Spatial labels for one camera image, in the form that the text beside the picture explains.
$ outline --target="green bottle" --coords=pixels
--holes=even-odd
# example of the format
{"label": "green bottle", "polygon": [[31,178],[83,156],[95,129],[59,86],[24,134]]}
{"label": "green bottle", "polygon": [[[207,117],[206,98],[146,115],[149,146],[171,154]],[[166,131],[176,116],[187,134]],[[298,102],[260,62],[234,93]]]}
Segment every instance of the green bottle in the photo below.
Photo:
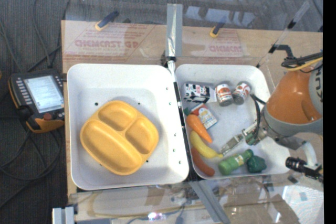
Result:
{"label": "green bottle", "polygon": [[227,159],[222,160],[218,164],[219,171],[222,175],[229,175],[233,170],[238,169],[246,161],[253,156],[253,151],[248,149],[241,154],[235,154]]}

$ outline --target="tin can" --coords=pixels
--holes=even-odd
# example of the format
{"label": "tin can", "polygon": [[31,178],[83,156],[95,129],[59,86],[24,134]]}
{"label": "tin can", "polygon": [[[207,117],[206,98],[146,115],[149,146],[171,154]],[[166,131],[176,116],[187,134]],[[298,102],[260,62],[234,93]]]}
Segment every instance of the tin can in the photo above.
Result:
{"label": "tin can", "polygon": [[233,96],[231,94],[228,84],[221,83],[216,86],[217,101],[220,106],[228,106],[233,103]]}
{"label": "tin can", "polygon": [[247,82],[241,81],[238,83],[236,89],[232,93],[235,104],[243,104],[250,92],[251,86]]}

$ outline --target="yellow banana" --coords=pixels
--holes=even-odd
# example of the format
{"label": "yellow banana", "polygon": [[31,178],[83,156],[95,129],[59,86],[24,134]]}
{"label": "yellow banana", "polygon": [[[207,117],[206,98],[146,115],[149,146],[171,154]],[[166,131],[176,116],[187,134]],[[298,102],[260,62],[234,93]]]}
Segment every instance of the yellow banana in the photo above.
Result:
{"label": "yellow banana", "polygon": [[211,147],[208,147],[201,139],[201,137],[195,132],[190,133],[190,143],[197,151],[206,158],[223,157],[222,154],[217,153]]}

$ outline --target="yellow cable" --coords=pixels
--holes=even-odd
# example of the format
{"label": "yellow cable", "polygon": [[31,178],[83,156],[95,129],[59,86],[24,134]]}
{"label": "yellow cable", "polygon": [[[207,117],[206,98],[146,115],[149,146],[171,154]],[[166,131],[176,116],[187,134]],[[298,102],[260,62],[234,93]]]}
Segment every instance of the yellow cable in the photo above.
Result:
{"label": "yellow cable", "polygon": [[319,61],[321,61],[322,59],[323,59],[323,57],[320,57],[320,58],[317,58],[317,59],[315,59],[315,60],[311,60],[311,61],[305,63],[304,65],[296,66],[296,67],[293,67],[293,68],[288,68],[288,67],[286,67],[286,69],[287,69],[288,71],[296,71],[296,70],[300,70],[300,69],[302,69],[302,68],[305,68],[305,67],[307,67],[307,66],[312,65],[313,63],[319,62]]}

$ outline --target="brown sausage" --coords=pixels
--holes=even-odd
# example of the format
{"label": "brown sausage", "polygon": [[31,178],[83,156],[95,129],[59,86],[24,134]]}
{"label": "brown sausage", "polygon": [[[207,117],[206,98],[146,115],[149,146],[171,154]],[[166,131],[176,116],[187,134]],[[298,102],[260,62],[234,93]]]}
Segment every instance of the brown sausage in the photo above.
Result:
{"label": "brown sausage", "polygon": [[191,148],[191,156],[194,164],[207,176],[213,176],[215,170],[208,166],[201,158],[201,155],[198,153],[197,149],[194,147]]}

